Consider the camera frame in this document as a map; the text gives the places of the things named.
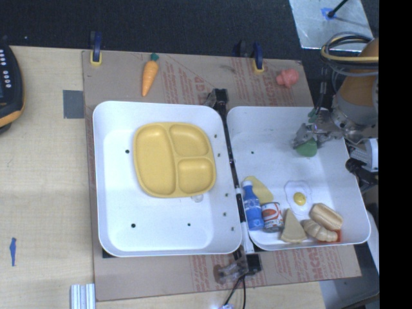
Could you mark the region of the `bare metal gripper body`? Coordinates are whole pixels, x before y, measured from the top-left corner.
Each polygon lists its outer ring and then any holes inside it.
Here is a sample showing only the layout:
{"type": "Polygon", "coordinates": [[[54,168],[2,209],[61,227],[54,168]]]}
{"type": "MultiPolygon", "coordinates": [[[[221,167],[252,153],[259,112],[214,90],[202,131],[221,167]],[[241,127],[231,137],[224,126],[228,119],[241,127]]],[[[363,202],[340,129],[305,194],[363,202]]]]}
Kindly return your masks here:
{"type": "Polygon", "coordinates": [[[330,133],[333,139],[345,138],[349,141],[358,140],[358,127],[355,122],[335,106],[331,109],[315,108],[310,114],[313,134],[330,133]]]}

